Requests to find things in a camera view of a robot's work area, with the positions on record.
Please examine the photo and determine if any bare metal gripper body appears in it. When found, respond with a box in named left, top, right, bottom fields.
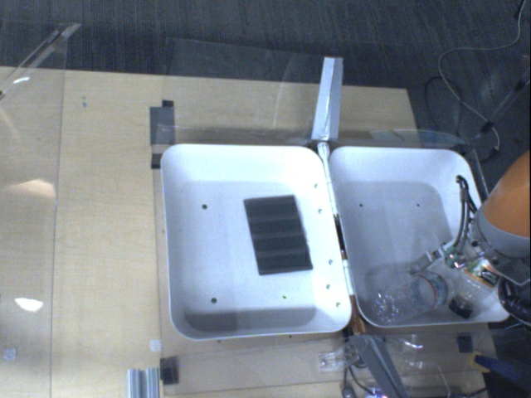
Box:
left=438, top=238, right=501, bottom=274

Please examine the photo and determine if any clear bottle with orange label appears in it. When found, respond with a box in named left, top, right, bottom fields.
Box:
left=447, top=255, right=500, bottom=320

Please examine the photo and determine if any white plastic tray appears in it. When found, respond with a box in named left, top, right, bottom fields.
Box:
left=159, top=143, right=353, bottom=342
left=328, top=145, right=511, bottom=329

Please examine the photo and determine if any black ribbed rectangular pad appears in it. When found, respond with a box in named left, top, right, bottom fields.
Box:
left=242, top=194, right=314, bottom=277

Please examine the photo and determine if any black cylinder on white bracket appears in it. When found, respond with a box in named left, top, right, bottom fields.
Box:
left=496, top=278, right=530, bottom=328

